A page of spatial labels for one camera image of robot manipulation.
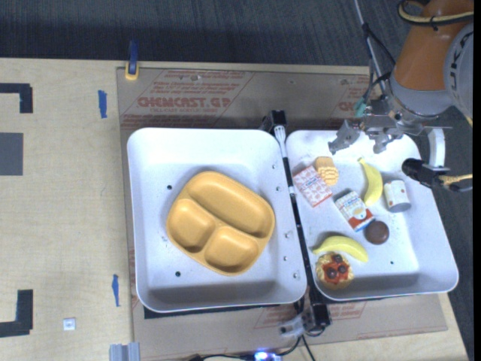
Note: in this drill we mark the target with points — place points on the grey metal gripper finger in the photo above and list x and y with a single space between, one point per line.
341 138
380 144

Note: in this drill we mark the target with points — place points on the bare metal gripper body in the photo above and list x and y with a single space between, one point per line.
389 118

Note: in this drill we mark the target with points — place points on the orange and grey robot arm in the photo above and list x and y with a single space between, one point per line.
421 66

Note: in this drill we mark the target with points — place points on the yellow corn cob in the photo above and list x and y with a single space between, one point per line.
326 169

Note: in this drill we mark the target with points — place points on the yellow banana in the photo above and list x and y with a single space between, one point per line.
343 243
373 181

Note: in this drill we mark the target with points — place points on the small white can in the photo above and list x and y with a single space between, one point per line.
396 196

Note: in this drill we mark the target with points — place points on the orange patterned white carton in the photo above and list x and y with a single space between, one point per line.
312 186

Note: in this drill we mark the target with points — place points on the red and white carton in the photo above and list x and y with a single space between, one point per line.
355 211

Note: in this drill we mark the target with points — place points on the thin black and white rod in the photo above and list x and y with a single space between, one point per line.
293 194

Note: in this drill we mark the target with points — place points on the brown round biscuit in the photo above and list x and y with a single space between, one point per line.
377 232

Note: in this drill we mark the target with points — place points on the white plastic tray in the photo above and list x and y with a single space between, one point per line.
421 246
150 186

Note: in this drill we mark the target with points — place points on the brown cardboard board red print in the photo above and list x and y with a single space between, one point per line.
225 96

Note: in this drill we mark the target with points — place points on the pasta with sauce and meatballs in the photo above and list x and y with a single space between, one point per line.
333 271

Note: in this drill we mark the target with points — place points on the orange divided plate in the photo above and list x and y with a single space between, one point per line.
221 222

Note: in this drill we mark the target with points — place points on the black cylinder on white bracket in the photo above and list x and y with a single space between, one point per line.
426 169

